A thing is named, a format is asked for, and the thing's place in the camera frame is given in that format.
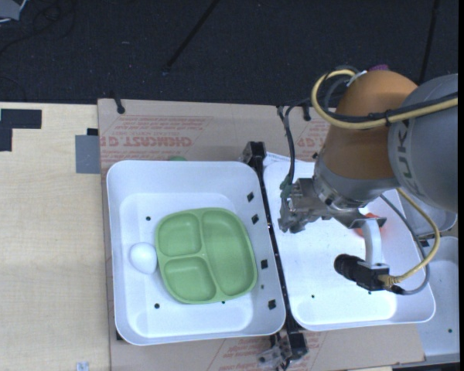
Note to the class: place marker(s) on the brown cardboard board red print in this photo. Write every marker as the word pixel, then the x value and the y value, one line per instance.
pixel 216 130

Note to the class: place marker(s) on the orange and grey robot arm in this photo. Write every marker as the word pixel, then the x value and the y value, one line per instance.
pixel 371 137

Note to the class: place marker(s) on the green divided plate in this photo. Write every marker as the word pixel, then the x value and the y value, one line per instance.
pixel 212 246

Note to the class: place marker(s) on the orange toy food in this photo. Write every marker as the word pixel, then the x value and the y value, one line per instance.
pixel 357 230

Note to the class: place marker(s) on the small green round thing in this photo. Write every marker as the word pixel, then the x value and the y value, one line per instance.
pixel 177 158

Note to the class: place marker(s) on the white egg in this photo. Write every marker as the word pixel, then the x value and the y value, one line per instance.
pixel 144 258

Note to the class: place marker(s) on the white plastic tray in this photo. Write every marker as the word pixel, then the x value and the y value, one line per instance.
pixel 325 307
pixel 201 323

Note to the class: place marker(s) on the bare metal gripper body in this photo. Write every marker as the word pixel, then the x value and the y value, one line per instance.
pixel 313 203

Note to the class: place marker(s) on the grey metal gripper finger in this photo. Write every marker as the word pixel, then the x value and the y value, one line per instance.
pixel 285 218
pixel 299 227

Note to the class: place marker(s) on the black cylinder on white bracket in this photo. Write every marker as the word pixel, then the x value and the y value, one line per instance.
pixel 361 273

